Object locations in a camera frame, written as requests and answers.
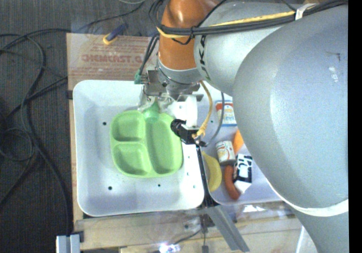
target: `black cable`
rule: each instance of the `black cable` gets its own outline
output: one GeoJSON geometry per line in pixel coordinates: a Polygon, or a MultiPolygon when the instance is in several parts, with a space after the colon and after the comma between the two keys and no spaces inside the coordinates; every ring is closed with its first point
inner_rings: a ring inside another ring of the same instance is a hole
{"type": "Polygon", "coordinates": [[[14,128],[6,129],[6,130],[0,132],[0,134],[2,135],[2,137],[1,137],[2,143],[5,141],[5,136],[6,135],[12,135],[12,136],[17,136],[17,137],[24,138],[29,143],[29,153],[28,153],[27,157],[15,158],[12,154],[5,153],[1,149],[1,146],[0,146],[0,155],[1,156],[7,158],[8,160],[15,161],[15,162],[21,162],[21,161],[29,160],[32,157],[32,154],[33,154],[34,151],[33,151],[33,146],[32,146],[32,138],[29,135],[29,133],[27,133],[26,131],[24,131],[24,130],[22,130],[20,128],[14,127],[14,128]]]}
{"type": "Polygon", "coordinates": [[[206,245],[206,231],[204,231],[204,246],[206,245]]]}
{"type": "MultiPolygon", "coordinates": [[[[51,84],[45,86],[45,87],[42,88],[41,90],[35,92],[34,94],[31,94],[29,97],[27,97],[27,98],[25,99],[25,104],[27,104],[27,103],[29,103],[31,100],[34,100],[35,98],[41,96],[43,93],[50,91],[50,88],[52,88],[53,86],[55,86],[55,85],[58,84],[59,82],[62,82],[62,81],[67,80],[67,79],[68,79],[68,77],[63,77],[63,78],[61,78],[61,79],[58,79],[58,80],[52,82],[51,84]]],[[[17,110],[20,109],[20,107],[21,107],[21,103],[18,104],[17,106],[15,106],[15,107],[12,109],[12,111],[10,111],[10,112],[8,113],[8,115],[7,115],[6,117],[9,117],[10,115],[14,114],[17,110]]]]}
{"type": "Polygon", "coordinates": [[[154,36],[151,38],[150,42],[148,43],[147,50],[146,50],[146,52],[145,52],[145,55],[144,55],[142,64],[141,64],[141,66],[140,66],[139,75],[142,74],[143,69],[144,69],[144,67],[145,67],[145,65],[146,65],[149,57],[152,55],[152,52],[153,52],[154,48],[156,47],[156,44],[157,44],[157,42],[158,42],[159,39],[160,39],[160,35],[159,35],[159,34],[156,34],[156,35],[154,35],[154,36]]]}
{"type": "Polygon", "coordinates": [[[131,11],[127,11],[125,12],[124,14],[120,14],[120,15],[114,15],[114,16],[110,16],[108,18],[105,18],[105,19],[97,19],[97,20],[94,20],[88,24],[85,24],[83,26],[81,26],[80,28],[76,29],[75,31],[73,31],[73,33],[79,33],[80,31],[84,30],[85,28],[90,28],[91,26],[97,24],[97,23],[101,23],[101,22],[105,22],[105,21],[108,21],[108,20],[112,20],[112,19],[116,19],[116,18],[120,18],[121,16],[126,16],[126,15],[129,15],[135,11],[137,11],[142,5],[143,5],[144,2],[141,2],[137,7],[135,7],[133,10],[131,11]]]}
{"type": "Polygon", "coordinates": [[[173,243],[174,245],[177,245],[177,244],[180,244],[181,242],[183,241],[186,241],[186,240],[189,240],[191,239],[192,237],[196,236],[199,232],[201,232],[201,229],[198,230],[197,232],[193,233],[192,235],[190,236],[187,236],[187,237],[184,237],[184,238],[181,238],[180,240],[177,240],[175,243],[173,243]]]}
{"type": "Polygon", "coordinates": [[[16,37],[16,36],[20,36],[19,34],[17,33],[3,33],[0,35],[0,38],[3,38],[3,37],[16,37]]]}
{"type": "MultiPolygon", "coordinates": [[[[23,54],[21,54],[21,53],[17,53],[17,52],[14,52],[14,51],[10,51],[10,50],[0,49],[0,54],[1,54],[1,53],[12,54],[12,55],[16,55],[16,56],[18,56],[18,57],[22,57],[22,58],[27,59],[27,60],[30,60],[30,61],[32,60],[30,57],[27,57],[26,55],[23,55],[23,54]]],[[[46,66],[42,66],[42,68],[43,68],[44,70],[46,70],[46,71],[51,72],[52,74],[54,74],[54,75],[57,76],[57,77],[61,77],[61,78],[64,77],[63,75],[57,73],[56,71],[54,71],[54,70],[51,69],[51,68],[48,68],[48,67],[46,67],[46,66]]]]}
{"type": "MultiPolygon", "coordinates": [[[[162,25],[160,21],[157,18],[157,13],[159,7],[163,4],[165,0],[156,0],[150,10],[149,10],[149,17],[152,20],[152,22],[158,27],[160,30],[162,30],[166,34],[172,34],[172,35],[180,35],[180,36],[188,36],[188,41],[197,35],[215,35],[215,34],[221,34],[221,33],[232,33],[232,32],[240,32],[240,31],[250,31],[253,29],[261,29],[261,28],[268,28],[268,27],[275,27],[278,25],[286,24],[289,22],[292,22],[295,20],[294,15],[285,16],[282,18],[277,19],[266,19],[263,21],[258,22],[248,22],[248,23],[238,23],[238,24],[226,24],[226,25],[220,25],[220,26],[214,26],[214,27],[200,27],[200,25],[212,14],[212,12],[219,7],[221,4],[225,3],[226,0],[223,0],[219,4],[216,5],[215,8],[213,8],[207,16],[204,18],[204,20],[201,21],[197,27],[192,28],[170,28],[162,25]]],[[[341,1],[341,0],[331,0],[328,5],[321,3],[318,4],[314,8],[308,9],[307,13],[304,13],[305,15],[309,15],[312,13],[315,13],[317,11],[326,10],[328,8],[337,6],[337,5],[345,5],[348,4],[348,0],[341,1]]],[[[287,4],[289,8],[295,11],[295,9],[287,4]]]]}
{"type": "MultiPolygon", "coordinates": [[[[29,119],[29,116],[26,114],[24,115],[24,109],[25,109],[25,106],[27,103],[29,103],[29,101],[31,99],[34,99],[35,96],[38,96],[40,95],[41,93],[43,93],[44,91],[46,91],[48,88],[50,88],[51,86],[53,86],[55,83],[59,83],[60,81],[62,80],[65,80],[66,77],[62,77],[61,79],[57,80],[56,82],[54,83],[51,83],[50,85],[48,85],[47,87],[43,88],[42,90],[38,91],[38,92],[35,92],[33,93],[32,95],[28,96],[32,90],[34,89],[36,83],[39,81],[43,71],[44,71],[44,68],[45,68],[45,62],[46,62],[46,55],[44,53],[44,50],[43,48],[40,46],[39,43],[37,43],[36,41],[34,41],[33,39],[31,39],[29,36],[30,35],[39,35],[39,34],[43,34],[43,33],[48,33],[48,32],[58,32],[58,31],[62,31],[62,32],[68,32],[68,30],[65,30],[65,29],[43,29],[43,30],[38,30],[38,31],[35,31],[35,32],[31,32],[31,33],[27,33],[25,35],[22,35],[22,36],[19,36],[17,37],[15,40],[11,41],[9,44],[5,45],[0,53],[0,55],[2,53],[10,53],[10,54],[16,54],[16,55],[19,55],[21,57],[25,57],[24,55],[22,54],[19,54],[19,53],[16,53],[16,52],[11,52],[11,51],[7,51],[8,48],[16,45],[16,44],[19,44],[20,42],[23,42],[25,40],[29,40],[31,41],[35,46],[36,48],[38,49],[39,51],[39,54],[40,54],[40,57],[41,57],[41,65],[39,67],[39,71],[38,73],[36,74],[36,77],[35,79],[33,80],[33,82],[31,83],[31,85],[29,86],[21,104],[19,104],[15,109],[13,109],[11,111],[11,113],[9,113],[9,115],[5,118],[5,120],[7,120],[7,118],[12,114],[14,113],[16,110],[20,109],[20,117],[21,117],[21,125],[22,125],[22,128],[11,128],[13,130],[17,129],[17,131],[21,131],[22,133],[24,133],[30,140],[31,140],[31,145],[32,145],[32,150],[34,149],[34,151],[36,151],[38,153],[38,155],[40,155],[40,157],[44,160],[44,162],[46,163],[46,165],[49,167],[49,169],[51,170],[52,174],[54,175],[54,177],[56,178],[57,182],[59,183],[60,187],[61,187],[61,194],[62,194],[62,199],[64,201],[64,208],[65,208],[65,214],[66,214],[66,232],[68,233],[70,231],[70,218],[69,218],[69,208],[68,208],[68,198],[67,198],[67,192],[66,192],[66,189],[65,189],[65,186],[63,184],[63,181],[59,175],[59,173],[57,172],[56,168],[54,167],[53,163],[48,159],[48,156],[43,152],[41,146],[40,146],[40,143],[38,142],[36,136],[35,136],[35,133],[32,129],[32,127],[30,126],[30,128],[27,128],[27,123],[30,124],[30,119],[29,119]]],[[[11,133],[11,130],[7,130],[5,131],[5,133],[11,133]]],[[[1,155],[4,156],[4,157],[7,157],[7,158],[13,158],[13,156],[9,156],[8,154],[5,154],[3,152],[3,150],[1,150],[1,155]]],[[[11,192],[13,191],[13,189],[19,184],[19,182],[21,181],[21,179],[25,176],[26,172],[28,171],[29,169],[29,165],[31,163],[31,159],[33,159],[33,153],[29,153],[28,157],[26,157],[25,159],[23,160],[27,160],[27,164],[25,166],[25,168],[23,169],[23,171],[19,174],[17,180],[14,182],[14,184],[10,187],[10,189],[6,192],[5,196],[0,200],[0,205],[3,204],[8,196],[11,194],[11,192]]]]}

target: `light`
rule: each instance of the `light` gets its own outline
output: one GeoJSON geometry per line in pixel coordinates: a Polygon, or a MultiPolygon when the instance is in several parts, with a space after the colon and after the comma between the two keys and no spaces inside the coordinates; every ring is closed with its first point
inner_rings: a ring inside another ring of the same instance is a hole
{"type": "Polygon", "coordinates": [[[160,253],[174,253],[174,252],[179,252],[181,250],[181,248],[179,245],[162,244],[162,245],[160,245],[158,250],[160,253]]]}
{"type": "Polygon", "coordinates": [[[253,206],[253,205],[246,205],[245,208],[243,209],[244,213],[249,213],[249,212],[262,212],[265,211],[265,209],[260,208],[259,206],[253,206]]]}

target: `table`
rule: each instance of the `table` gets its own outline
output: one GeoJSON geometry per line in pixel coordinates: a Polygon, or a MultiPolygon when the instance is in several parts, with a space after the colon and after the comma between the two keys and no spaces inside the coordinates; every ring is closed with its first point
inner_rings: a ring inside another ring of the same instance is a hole
{"type": "MultiPolygon", "coordinates": [[[[88,79],[133,80],[150,40],[122,36],[106,46],[102,38],[103,35],[67,35],[74,231],[80,233],[80,249],[83,251],[96,248],[118,248],[122,253],[154,251],[163,242],[172,243],[197,232],[203,212],[195,208],[93,218],[85,215],[77,202],[72,90],[77,83],[88,79]]],[[[150,65],[155,58],[153,54],[150,65]]],[[[287,251],[286,248],[292,251],[296,248],[301,224],[283,202],[229,205],[225,210],[234,215],[235,226],[252,252],[287,251]]],[[[186,252],[200,252],[203,237],[199,233],[184,241],[186,252]]],[[[222,234],[212,226],[208,227],[207,244],[217,252],[230,250],[222,234]]]]}

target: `yellow cable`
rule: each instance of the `yellow cable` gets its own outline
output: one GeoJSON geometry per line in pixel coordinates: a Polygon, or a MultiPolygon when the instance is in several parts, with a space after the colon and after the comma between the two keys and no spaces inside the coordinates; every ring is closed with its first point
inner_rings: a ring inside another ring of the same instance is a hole
{"type": "Polygon", "coordinates": [[[180,36],[180,35],[173,35],[170,33],[165,33],[163,30],[161,30],[160,28],[156,27],[158,32],[160,33],[161,36],[165,37],[165,38],[182,38],[182,37],[187,37],[187,36],[180,36]]]}
{"type": "Polygon", "coordinates": [[[202,85],[203,89],[205,90],[206,94],[208,95],[208,99],[209,99],[209,112],[208,112],[208,115],[206,116],[204,122],[202,123],[202,125],[200,126],[200,129],[198,130],[197,133],[193,134],[192,137],[193,138],[196,138],[198,136],[200,136],[201,134],[203,136],[205,136],[205,130],[208,126],[208,122],[210,120],[210,117],[211,117],[211,113],[213,111],[213,99],[211,98],[211,94],[208,90],[208,88],[206,87],[206,85],[204,84],[203,81],[200,81],[200,84],[202,85]]]}
{"type": "MultiPolygon", "coordinates": [[[[245,18],[245,19],[239,19],[239,20],[232,20],[230,22],[224,22],[224,23],[218,23],[218,24],[212,24],[209,27],[217,27],[220,25],[228,25],[228,24],[241,24],[241,23],[253,23],[253,22],[261,22],[263,20],[269,20],[269,19],[279,19],[284,18],[290,15],[294,15],[295,11],[286,11],[286,12],[279,12],[277,14],[271,14],[271,15],[261,15],[261,16],[254,16],[252,18],[245,18]]],[[[156,27],[159,33],[165,37],[165,38],[182,38],[187,36],[181,36],[181,35],[174,35],[174,34],[168,34],[165,33],[160,28],[156,27]]]]}
{"type": "Polygon", "coordinates": [[[242,23],[261,22],[262,20],[280,19],[280,18],[284,18],[286,16],[290,16],[290,15],[293,15],[293,14],[295,14],[295,11],[286,11],[286,12],[280,12],[278,14],[254,16],[252,18],[245,18],[245,19],[240,19],[240,20],[232,20],[230,22],[212,24],[210,27],[217,27],[219,25],[227,25],[227,24],[242,24],[242,23]]]}

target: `white tray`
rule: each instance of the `white tray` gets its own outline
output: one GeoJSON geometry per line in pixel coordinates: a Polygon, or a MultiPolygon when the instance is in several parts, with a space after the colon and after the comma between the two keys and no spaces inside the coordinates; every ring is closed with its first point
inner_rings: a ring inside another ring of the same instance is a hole
{"type": "MultiPolygon", "coordinates": [[[[220,91],[208,84],[206,86],[215,106],[215,102],[221,101],[220,91]]],[[[80,208],[90,216],[191,209],[198,207],[204,198],[194,145],[182,145],[183,165],[168,177],[132,178],[115,168],[111,158],[109,124],[118,113],[137,108],[141,89],[141,85],[134,85],[131,81],[105,80],[82,81],[74,88],[77,195],[80,208]]],[[[209,110],[209,101],[202,87],[196,93],[204,94],[197,104],[200,125],[209,110]]],[[[232,101],[232,97],[225,95],[225,100],[232,101]]],[[[173,113],[182,118],[182,104],[175,103],[172,106],[173,113]]],[[[206,142],[217,126],[218,116],[213,107],[204,139],[206,142]]],[[[215,143],[232,140],[236,131],[236,126],[222,126],[217,137],[202,150],[217,157],[215,143]]],[[[249,155],[245,145],[240,152],[249,155]]],[[[280,200],[255,162],[252,168],[252,186],[237,201],[228,196],[223,182],[211,196],[222,205],[280,200]]]]}
{"type": "Polygon", "coordinates": [[[128,177],[114,166],[110,123],[118,113],[136,109],[141,88],[105,80],[82,81],[74,88],[77,197],[90,216],[191,209],[204,199],[194,145],[183,144],[183,165],[167,177],[128,177]]]}

